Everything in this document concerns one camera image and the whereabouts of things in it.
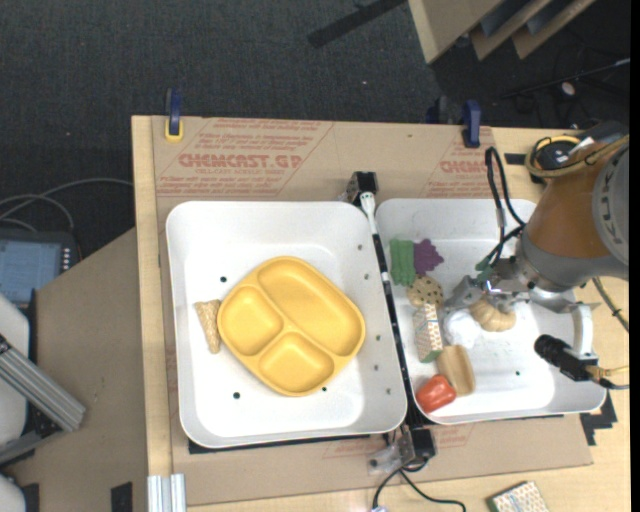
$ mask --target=white tray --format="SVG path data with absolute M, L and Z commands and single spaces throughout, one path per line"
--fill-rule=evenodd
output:
M 527 220 L 535 205 L 514 200 L 518 215 Z M 444 262 L 429 272 L 445 297 L 466 274 L 475 276 L 475 265 L 496 245 L 498 227 L 495 205 L 484 199 L 392 199 L 376 213 L 387 263 L 392 265 L 389 242 L 393 238 L 419 242 L 430 239 Z M 509 224 L 506 232 L 516 227 Z M 511 243 L 503 256 L 513 254 Z M 436 363 L 421 363 L 414 342 L 412 314 L 415 308 L 403 286 L 393 286 L 393 296 L 413 391 L 437 373 Z M 574 300 L 572 293 L 565 297 Z M 606 391 L 592 382 L 574 382 L 538 356 L 533 344 L 541 334 L 572 343 L 574 323 L 569 314 L 554 314 L 535 304 L 517 305 L 516 326 L 502 333 L 485 332 L 469 350 L 476 379 L 474 393 L 458 397 L 430 414 L 441 424 L 466 423 L 585 412 L 602 404 Z
M 225 448 L 389 432 L 407 399 L 369 224 L 340 202 L 186 202 L 166 223 L 179 411 L 194 442 Z M 360 309 L 366 338 L 326 386 L 305 397 L 272 391 L 222 347 L 211 354 L 193 308 L 223 299 L 276 256 L 306 260 Z

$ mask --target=toy tomato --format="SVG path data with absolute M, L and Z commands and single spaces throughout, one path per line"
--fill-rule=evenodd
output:
M 432 412 L 456 399 L 456 390 L 444 375 L 434 375 L 416 393 L 416 401 L 424 412 Z

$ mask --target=yellow plate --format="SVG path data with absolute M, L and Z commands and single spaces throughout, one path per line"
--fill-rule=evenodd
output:
M 317 391 L 358 353 L 360 310 L 307 262 L 283 256 L 246 276 L 222 301 L 225 344 L 266 385 L 284 395 Z

